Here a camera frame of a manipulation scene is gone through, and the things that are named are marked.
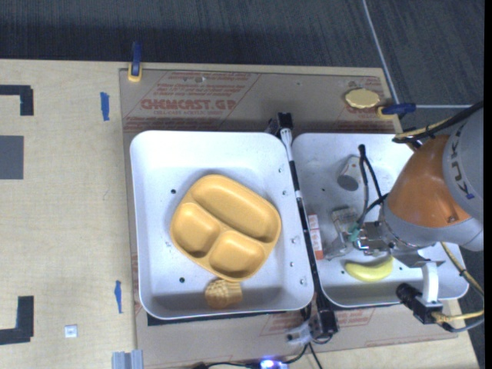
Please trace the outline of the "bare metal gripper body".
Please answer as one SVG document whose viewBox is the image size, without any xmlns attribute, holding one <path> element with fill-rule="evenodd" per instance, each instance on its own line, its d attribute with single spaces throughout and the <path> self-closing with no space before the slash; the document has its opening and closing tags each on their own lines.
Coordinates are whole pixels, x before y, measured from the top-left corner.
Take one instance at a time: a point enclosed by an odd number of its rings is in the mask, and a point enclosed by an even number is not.
<svg viewBox="0 0 492 369">
<path fill-rule="evenodd" d="M 369 221 L 362 224 L 352 245 L 359 251 L 389 251 L 390 238 L 381 221 Z"/>
</svg>

